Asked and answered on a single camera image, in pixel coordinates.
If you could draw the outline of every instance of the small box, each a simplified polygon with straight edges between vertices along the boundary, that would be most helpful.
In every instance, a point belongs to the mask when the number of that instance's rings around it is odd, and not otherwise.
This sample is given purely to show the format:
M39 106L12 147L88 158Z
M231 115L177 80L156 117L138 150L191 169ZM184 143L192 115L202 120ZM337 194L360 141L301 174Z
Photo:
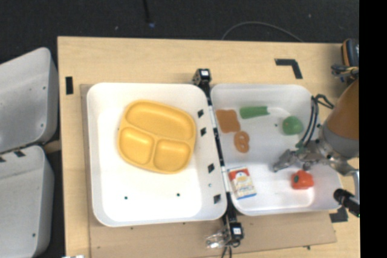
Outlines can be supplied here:
M253 181L246 167L230 169L229 179L232 191L237 200L256 195Z

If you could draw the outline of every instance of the red pepper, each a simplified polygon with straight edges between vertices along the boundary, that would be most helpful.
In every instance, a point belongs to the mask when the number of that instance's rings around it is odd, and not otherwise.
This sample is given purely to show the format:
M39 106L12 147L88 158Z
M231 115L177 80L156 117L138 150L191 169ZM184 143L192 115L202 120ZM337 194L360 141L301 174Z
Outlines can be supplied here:
M314 185L313 176L304 170L291 175L291 186L294 189L308 189Z

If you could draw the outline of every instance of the yellow divided plate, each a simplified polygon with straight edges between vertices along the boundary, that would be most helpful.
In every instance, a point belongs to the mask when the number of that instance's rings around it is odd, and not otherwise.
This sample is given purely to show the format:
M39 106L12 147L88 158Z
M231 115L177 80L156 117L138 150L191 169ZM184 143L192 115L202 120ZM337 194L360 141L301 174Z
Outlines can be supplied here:
M195 139L196 125L187 112L137 100L121 119L118 148L122 158L137 167L177 173L188 165Z

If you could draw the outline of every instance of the white tray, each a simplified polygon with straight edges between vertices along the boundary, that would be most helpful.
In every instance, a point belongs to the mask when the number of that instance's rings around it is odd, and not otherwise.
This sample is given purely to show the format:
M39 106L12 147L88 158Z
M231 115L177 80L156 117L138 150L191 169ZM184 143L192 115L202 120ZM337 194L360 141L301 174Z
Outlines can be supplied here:
M197 141L189 165L165 175L121 158L117 133L125 107L153 100L182 109L196 122ZM87 93L93 212L111 227L220 218L227 201L204 92L194 85L100 83ZM201 129L206 134L201 136ZM214 170L209 173L208 166ZM220 201L214 203L214 196Z
M272 169L286 149L295 149L295 144L304 134L284 135L281 132L283 119L294 115L301 120L305 130L308 126L311 113L308 90L298 85L228 84L214 86L211 96L214 110L234 109L241 130L250 136L250 150L241 153L233 144L234 133L224 134L219 128L226 168L247 166L257 191L256 196L240 200L232 195L237 210L256 216L338 208L333 193L342 185L332 168L321 164L313 166L310 173L314 186L307 190L291 187L291 175L301 169L301 165L276 173ZM242 119L239 109L245 106L267 106L270 115Z

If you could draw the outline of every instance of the wooden board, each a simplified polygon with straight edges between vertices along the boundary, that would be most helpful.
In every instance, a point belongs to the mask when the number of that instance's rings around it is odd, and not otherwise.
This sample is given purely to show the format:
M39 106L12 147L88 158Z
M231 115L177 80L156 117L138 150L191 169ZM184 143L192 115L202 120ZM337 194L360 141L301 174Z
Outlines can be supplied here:
M278 58L295 59L303 79L296 79L290 66L277 66L275 59ZM213 84L298 84L312 94L325 94L335 102L345 89L343 83L330 75L330 66L339 62L340 46L337 44L59 37L66 254L84 254L92 258L127 257L128 251L131 257L220 254L219 250L210 251L204 246L204 238L219 228L218 221L108 228L91 216L83 150L81 85L99 82L188 83L197 68L209 68ZM70 77L73 93L67 94ZM328 112L321 109L321 119ZM353 191L351 179L343 179L343 185ZM246 238L234 249L236 257L239 256L237 253L255 251L265 251L260 252L260 257L281 257L287 251L290 251L289 256L298 257L360 255L360 222L355 218L335 225L330 223L328 212L258 218L240 216L239 219L246 229ZM313 246L311 251L298 248L315 244L320 245ZM292 249L272 251L279 248ZM240 257L254 255L241 254Z

